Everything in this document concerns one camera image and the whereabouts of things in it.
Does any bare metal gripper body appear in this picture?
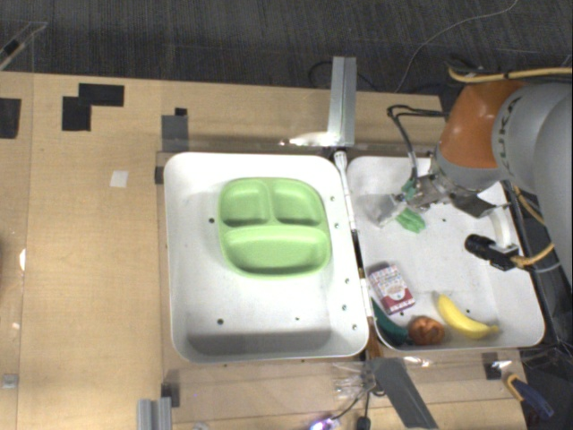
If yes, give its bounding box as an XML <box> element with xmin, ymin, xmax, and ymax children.
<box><xmin>393</xmin><ymin>173</ymin><xmax>458</xmax><ymax>211</ymax></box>

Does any white plastic tray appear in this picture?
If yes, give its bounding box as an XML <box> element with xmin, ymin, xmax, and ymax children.
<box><xmin>162</xmin><ymin>151</ymin><xmax>371</xmax><ymax>365</ymax></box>
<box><xmin>346</xmin><ymin>155</ymin><xmax>546</xmax><ymax>352</ymax></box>

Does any red and white carton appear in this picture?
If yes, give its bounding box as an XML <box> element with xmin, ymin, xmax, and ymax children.
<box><xmin>367</xmin><ymin>263</ymin><xmax>416</xmax><ymax>316</ymax></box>

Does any light green toy vegetable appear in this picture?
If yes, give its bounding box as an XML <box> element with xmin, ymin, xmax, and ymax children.
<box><xmin>395</xmin><ymin>207</ymin><xmax>427</xmax><ymax>235</ymax></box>

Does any green divided plate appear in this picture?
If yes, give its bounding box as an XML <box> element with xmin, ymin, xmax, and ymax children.
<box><xmin>217</xmin><ymin>176</ymin><xmax>332</xmax><ymax>280</ymax></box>

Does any thin black and white rod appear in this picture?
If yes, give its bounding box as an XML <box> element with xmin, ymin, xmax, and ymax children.
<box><xmin>333</xmin><ymin>150</ymin><xmax>375</xmax><ymax>331</ymax></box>

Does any yellow banana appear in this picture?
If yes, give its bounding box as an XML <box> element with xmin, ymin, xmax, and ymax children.
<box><xmin>435</xmin><ymin>293</ymin><xmax>500</xmax><ymax>341</ymax></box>

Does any brown toy bread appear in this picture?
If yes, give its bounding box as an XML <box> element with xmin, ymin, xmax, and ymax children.
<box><xmin>406</xmin><ymin>314</ymin><xmax>446</xmax><ymax>347</ymax></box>

